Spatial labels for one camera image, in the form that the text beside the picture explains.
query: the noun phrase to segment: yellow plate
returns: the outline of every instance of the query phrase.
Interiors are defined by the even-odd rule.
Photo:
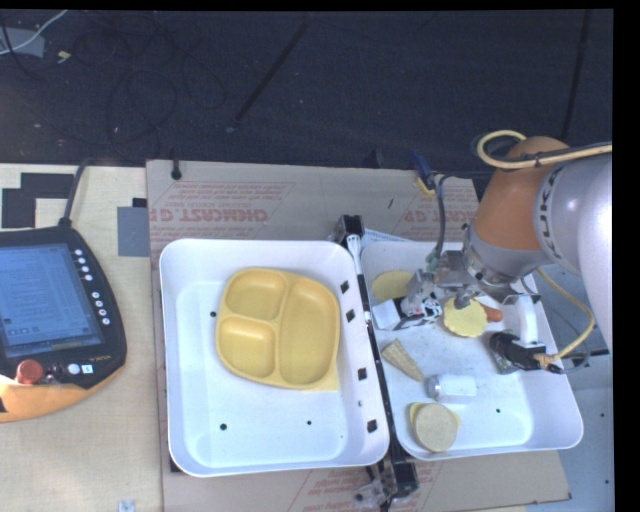
[[[247,268],[227,282],[216,351],[233,373],[297,389],[337,389],[340,307],[322,283],[283,270]]]

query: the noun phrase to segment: black floor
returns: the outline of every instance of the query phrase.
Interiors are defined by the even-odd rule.
[[[62,11],[1,12],[13,41]],[[407,168],[417,151],[471,173],[493,130],[612,139],[613,9],[69,10],[41,37],[0,50],[2,163]]]

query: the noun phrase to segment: red button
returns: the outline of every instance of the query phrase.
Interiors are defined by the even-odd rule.
[[[33,359],[25,359],[16,369],[16,380],[20,384],[35,384],[43,375],[42,365]]]

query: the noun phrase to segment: button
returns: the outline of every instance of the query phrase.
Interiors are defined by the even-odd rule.
[[[42,365],[34,359],[25,359],[16,368],[16,380],[20,384],[35,384],[43,375]]]
[[[78,375],[80,373],[80,365],[76,363],[70,363],[67,365],[67,371],[70,375]]]

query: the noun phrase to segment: beige round object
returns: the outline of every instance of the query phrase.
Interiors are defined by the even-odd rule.
[[[482,305],[475,300],[467,307],[456,309],[455,297],[451,297],[442,308],[444,326],[459,336],[480,336],[487,326],[487,313]]]
[[[384,302],[389,299],[406,297],[407,283],[413,274],[408,270],[390,270],[379,274],[371,284],[371,291],[376,299]]]
[[[440,403],[420,404],[412,415],[411,427],[421,446],[443,452],[456,440],[459,420],[457,414]]]

